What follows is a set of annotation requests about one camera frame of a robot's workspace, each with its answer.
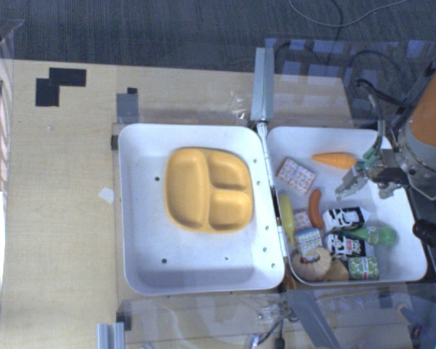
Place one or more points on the orange carrot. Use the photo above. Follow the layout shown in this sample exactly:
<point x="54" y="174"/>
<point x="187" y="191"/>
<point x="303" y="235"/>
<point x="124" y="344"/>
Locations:
<point x="336" y="160"/>

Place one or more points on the red sausage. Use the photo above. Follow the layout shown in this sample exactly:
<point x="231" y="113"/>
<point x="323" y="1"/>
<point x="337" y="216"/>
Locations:
<point x="315" y="209"/>

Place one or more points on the thin black and white rod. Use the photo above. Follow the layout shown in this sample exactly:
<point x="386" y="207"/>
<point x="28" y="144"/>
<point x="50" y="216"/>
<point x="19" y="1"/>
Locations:
<point x="266" y="147"/>

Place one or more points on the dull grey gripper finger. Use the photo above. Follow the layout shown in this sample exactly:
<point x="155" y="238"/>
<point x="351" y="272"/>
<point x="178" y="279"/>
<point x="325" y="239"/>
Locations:
<point x="345" y="184"/>
<point x="357" y="187"/>

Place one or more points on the white plastic tray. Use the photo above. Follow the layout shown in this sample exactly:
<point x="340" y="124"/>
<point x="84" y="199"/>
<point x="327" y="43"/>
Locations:
<point x="203" y="264"/>
<point x="396" y="216"/>

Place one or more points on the tan bread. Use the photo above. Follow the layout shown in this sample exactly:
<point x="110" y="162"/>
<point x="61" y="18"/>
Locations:
<point x="338" y="272"/>

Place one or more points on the green bottle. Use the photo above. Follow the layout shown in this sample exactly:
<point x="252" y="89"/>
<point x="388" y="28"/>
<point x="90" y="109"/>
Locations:
<point x="376" y="235"/>

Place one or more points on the large orange and white carton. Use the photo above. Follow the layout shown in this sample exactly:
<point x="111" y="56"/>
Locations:
<point x="295" y="176"/>

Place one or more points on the black and white milk carton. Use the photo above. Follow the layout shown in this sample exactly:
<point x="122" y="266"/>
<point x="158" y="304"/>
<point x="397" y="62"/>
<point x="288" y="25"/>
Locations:
<point x="345" y="246"/>
<point x="343" y="219"/>

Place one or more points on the small orange and white carton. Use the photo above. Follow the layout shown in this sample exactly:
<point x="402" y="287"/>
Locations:
<point x="302" y="220"/>

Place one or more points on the blue and yellow carton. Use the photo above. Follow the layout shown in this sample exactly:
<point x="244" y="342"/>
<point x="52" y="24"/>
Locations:
<point x="309" y="242"/>

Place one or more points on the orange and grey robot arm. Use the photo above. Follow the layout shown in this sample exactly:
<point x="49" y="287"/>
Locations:
<point x="430" y="111"/>

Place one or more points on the yellow divided plate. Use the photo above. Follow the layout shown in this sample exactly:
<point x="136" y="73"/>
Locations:
<point x="189" y="187"/>

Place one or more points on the green can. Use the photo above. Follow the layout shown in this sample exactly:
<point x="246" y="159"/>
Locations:
<point x="363" y="268"/>

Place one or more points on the beige doughnut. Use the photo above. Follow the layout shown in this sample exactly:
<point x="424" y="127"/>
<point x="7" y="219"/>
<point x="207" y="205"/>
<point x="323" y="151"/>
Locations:
<point x="309" y="269"/>

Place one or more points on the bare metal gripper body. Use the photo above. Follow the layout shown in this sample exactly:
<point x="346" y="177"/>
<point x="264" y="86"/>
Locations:
<point x="388" y="176"/>

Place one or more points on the yellow bottle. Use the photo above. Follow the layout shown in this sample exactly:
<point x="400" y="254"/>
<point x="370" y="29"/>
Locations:
<point x="287" y="216"/>

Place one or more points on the black cylinder on white bracket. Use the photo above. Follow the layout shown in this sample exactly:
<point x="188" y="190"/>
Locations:
<point x="427" y="233"/>

